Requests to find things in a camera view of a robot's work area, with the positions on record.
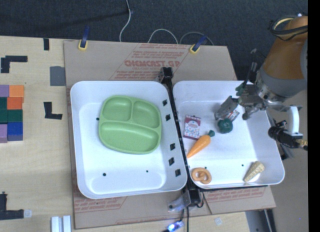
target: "empty white tray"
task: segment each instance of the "empty white tray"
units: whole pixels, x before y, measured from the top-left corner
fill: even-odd
[[[160,145],[148,154],[109,149],[98,135],[97,118],[107,98],[146,100],[161,113]],[[154,81],[81,81],[70,91],[77,184],[91,199],[177,191],[187,171],[167,89]]]
[[[285,170],[276,142],[268,136],[271,127],[267,113],[258,111],[248,120],[242,119],[244,108],[233,121],[233,130],[219,133],[215,112],[229,97],[237,98],[235,88],[242,81],[180,81],[174,85],[173,95],[178,112],[180,129],[183,133],[186,115],[201,118],[200,135],[215,131],[211,143],[198,154],[187,159],[189,170],[206,168],[212,176],[209,184],[194,183],[203,189],[221,189],[265,186],[280,183]],[[185,152],[188,153],[195,140],[183,138]],[[260,161],[265,170],[245,183],[243,178],[250,165]]]

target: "cardboard sheet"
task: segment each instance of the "cardboard sheet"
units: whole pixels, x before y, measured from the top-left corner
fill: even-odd
[[[69,140],[73,183],[75,228],[178,219],[180,212],[169,212],[168,203],[180,191],[116,197],[100,200],[85,198],[77,187],[70,89],[79,81],[155,80],[161,67],[172,67],[173,83],[184,80],[236,80],[225,46],[201,46],[189,52],[190,45],[89,41],[86,51],[78,40],[64,41]],[[233,213],[275,207],[269,186],[247,189],[221,189],[204,193],[203,208],[191,216]]]

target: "brown ring toy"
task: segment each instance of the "brown ring toy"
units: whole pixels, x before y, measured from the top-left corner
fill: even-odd
[[[205,168],[194,168],[191,172],[191,177],[195,182],[209,184],[212,180],[210,172]]]

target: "toy carrot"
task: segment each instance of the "toy carrot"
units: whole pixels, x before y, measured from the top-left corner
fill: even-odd
[[[211,137],[215,136],[215,132],[210,130],[208,134],[202,135],[192,146],[189,153],[186,155],[186,158],[190,158],[193,155],[197,154],[208,146],[211,142]]]

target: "green divided plate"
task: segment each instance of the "green divided plate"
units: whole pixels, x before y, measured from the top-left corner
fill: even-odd
[[[160,144],[162,121],[159,109],[143,99],[115,95],[102,105],[98,133],[109,149],[148,154]]]

